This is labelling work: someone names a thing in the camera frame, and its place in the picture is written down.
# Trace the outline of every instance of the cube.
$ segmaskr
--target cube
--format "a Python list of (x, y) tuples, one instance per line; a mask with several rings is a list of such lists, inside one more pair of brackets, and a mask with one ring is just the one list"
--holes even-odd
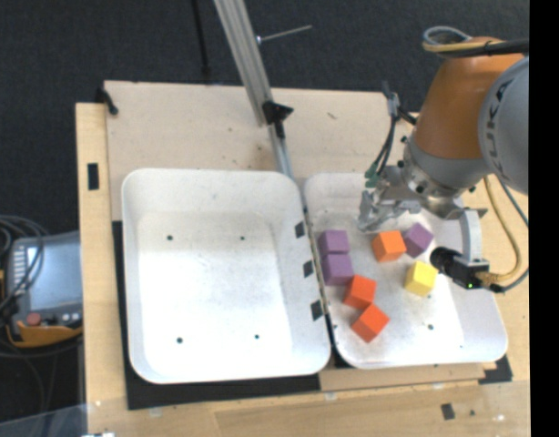
[(351, 325), (352, 330), (367, 343), (382, 332), (389, 323), (389, 316), (371, 304)]
[(416, 260), (407, 270), (403, 286), (411, 293), (425, 296), (433, 290), (437, 274), (438, 270), (434, 266)]
[(327, 229), (318, 238), (318, 251), (322, 258), (329, 254), (346, 254), (350, 249), (349, 237), (343, 229)]
[(354, 277), (348, 254), (329, 254), (320, 263), (326, 285), (346, 285)]
[(377, 282), (356, 274), (344, 292), (342, 302), (357, 310), (365, 310), (374, 302)]
[(433, 241), (433, 234), (419, 222), (404, 231), (402, 235), (407, 247), (407, 254), (412, 258), (416, 258), (425, 252)]
[(382, 231), (372, 240), (372, 252), (379, 262), (397, 260), (406, 250), (403, 236), (397, 229)]

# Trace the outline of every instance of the aluminum rail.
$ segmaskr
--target aluminum rail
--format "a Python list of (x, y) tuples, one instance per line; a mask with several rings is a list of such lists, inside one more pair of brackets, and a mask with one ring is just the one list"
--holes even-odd
[(243, 0), (213, 0), (229, 42), (241, 81), (245, 86), (255, 117), (267, 126), (278, 171), (293, 178), (285, 137), (266, 118), (263, 105), (273, 102), (268, 76), (261, 60), (258, 39), (253, 32)]

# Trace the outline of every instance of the black carpet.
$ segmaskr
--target black carpet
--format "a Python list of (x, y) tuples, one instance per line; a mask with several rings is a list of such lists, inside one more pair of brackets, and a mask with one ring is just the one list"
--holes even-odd
[[(422, 32), (450, 25), (472, 36), (529, 37), (530, 0), (245, 0), (275, 87), (380, 91), (387, 80), (418, 111), (441, 59)], [(212, 0), (198, 0), (205, 77), (190, 0), (0, 0), (0, 213), (52, 233), (77, 229), (75, 103), (104, 80), (239, 84)], [(49, 407), (77, 403), (76, 352), (33, 361)], [(24, 361), (0, 359), (0, 422), (38, 411)]]

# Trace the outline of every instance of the black clip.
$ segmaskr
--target black clip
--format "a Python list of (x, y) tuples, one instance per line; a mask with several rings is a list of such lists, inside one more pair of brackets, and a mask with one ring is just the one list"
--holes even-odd
[(107, 91), (103, 87), (98, 87), (96, 91), (96, 102), (98, 104), (107, 104), (107, 110), (112, 115), (117, 115), (119, 110), (114, 105), (112, 97), (109, 96)]
[(276, 135), (281, 139), (286, 138), (286, 132), (283, 129), (283, 120), (285, 120), (294, 109), (271, 102), (270, 100), (263, 103), (263, 114), (268, 125), (273, 124), (276, 128)]

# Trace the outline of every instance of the screen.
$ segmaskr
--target screen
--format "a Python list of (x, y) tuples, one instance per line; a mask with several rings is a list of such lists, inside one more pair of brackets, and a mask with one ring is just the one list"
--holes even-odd
[[(37, 255), (37, 248), (26, 249), (26, 266), (30, 267)], [(46, 243), (43, 259), (37, 261), (31, 271), (31, 287), (28, 290), (31, 310), (81, 304), (81, 264), (78, 242)]]

